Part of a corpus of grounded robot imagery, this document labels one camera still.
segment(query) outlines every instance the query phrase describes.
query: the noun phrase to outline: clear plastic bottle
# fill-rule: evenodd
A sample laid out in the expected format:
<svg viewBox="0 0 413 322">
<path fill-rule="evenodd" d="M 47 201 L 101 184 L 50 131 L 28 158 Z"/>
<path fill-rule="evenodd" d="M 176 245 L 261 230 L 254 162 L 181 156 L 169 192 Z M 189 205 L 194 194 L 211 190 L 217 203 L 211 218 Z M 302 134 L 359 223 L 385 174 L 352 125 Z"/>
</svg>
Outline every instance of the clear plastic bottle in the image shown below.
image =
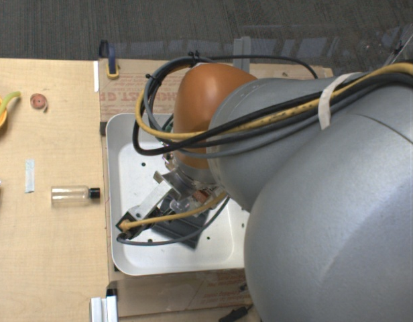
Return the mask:
<svg viewBox="0 0 413 322">
<path fill-rule="evenodd" d="M 52 187 L 52 205 L 54 207 L 88 205 L 91 199 L 98 198 L 101 198 L 100 188 L 90 189 L 83 185 Z"/>
</svg>

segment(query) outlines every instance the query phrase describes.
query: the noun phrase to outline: cardboard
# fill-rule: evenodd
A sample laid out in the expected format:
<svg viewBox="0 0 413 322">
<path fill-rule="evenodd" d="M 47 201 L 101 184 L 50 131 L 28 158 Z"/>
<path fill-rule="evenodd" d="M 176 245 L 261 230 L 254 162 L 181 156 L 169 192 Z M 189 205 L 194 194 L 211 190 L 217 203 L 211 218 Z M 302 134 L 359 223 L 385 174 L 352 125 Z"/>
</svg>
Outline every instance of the cardboard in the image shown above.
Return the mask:
<svg viewBox="0 0 413 322">
<path fill-rule="evenodd" d="M 133 113 L 135 101 L 152 74 L 167 61 L 118 59 L 119 78 L 107 78 L 106 59 L 99 60 L 99 94 L 101 121 L 119 113 Z M 330 77 L 329 68 L 314 66 L 319 78 Z M 175 72 L 162 83 L 154 105 L 154 113 L 171 113 L 176 92 L 188 69 Z M 250 73 L 257 78 L 280 77 L 312 79 L 302 66 L 288 64 L 251 64 Z M 107 147 L 103 138 L 105 207 L 109 225 L 109 188 Z M 252 303 L 246 287 L 243 268 L 185 272 L 154 276 L 128 276 L 119 272 L 111 257 L 110 231 L 108 236 L 109 288 L 117 289 L 119 316 L 147 315 L 174 311 L 191 311 L 218 307 L 248 306 Z"/>
</svg>

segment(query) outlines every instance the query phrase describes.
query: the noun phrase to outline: white cable tie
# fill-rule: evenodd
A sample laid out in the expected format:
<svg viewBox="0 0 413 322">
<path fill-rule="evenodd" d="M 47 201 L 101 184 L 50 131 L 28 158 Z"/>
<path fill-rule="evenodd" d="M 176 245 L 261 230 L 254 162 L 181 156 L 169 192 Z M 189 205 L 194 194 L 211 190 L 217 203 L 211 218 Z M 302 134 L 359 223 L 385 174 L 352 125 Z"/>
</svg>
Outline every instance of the white cable tie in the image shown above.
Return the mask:
<svg viewBox="0 0 413 322">
<path fill-rule="evenodd" d="M 330 98 L 337 86 L 347 80 L 348 77 L 356 73 L 352 72 L 338 76 L 329 86 L 327 86 L 321 93 L 320 101 L 318 103 L 318 119 L 320 121 L 321 129 L 324 130 L 330 126 L 331 112 L 330 112 Z"/>
</svg>

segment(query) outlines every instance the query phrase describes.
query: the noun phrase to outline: black bottle cap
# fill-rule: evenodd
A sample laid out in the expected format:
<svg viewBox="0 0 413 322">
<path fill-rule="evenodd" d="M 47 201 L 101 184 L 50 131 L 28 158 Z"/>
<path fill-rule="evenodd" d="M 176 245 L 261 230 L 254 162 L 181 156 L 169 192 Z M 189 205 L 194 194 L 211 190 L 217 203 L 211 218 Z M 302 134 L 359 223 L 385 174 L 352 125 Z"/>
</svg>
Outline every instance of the black bottle cap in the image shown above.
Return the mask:
<svg viewBox="0 0 413 322">
<path fill-rule="evenodd" d="M 88 196 L 89 198 L 101 198 L 101 189 L 99 187 L 89 189 Z"/>
</svg>

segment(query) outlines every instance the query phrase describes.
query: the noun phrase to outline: wooden tabletop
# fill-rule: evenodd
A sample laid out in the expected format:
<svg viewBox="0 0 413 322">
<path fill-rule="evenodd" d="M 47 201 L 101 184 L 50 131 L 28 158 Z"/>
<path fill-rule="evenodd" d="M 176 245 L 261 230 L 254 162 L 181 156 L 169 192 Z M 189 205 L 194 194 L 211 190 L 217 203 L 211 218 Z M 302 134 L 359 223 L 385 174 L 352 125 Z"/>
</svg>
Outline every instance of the wooden tabletop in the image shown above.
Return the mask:
<svg viewBox="0 0 413 322">
<path fill-rule="evenodd" d="M 0 321 L 88 321 L 90 298 L 108 284 L 104 203 L 55 208 L 50 188 L 103 189 L 93 63 L 0 59 L 0 95 L 13 91 L 22 96 L 0 129 Z M 34 93 L 47 112 L 31 107 Z"/>
</svg>

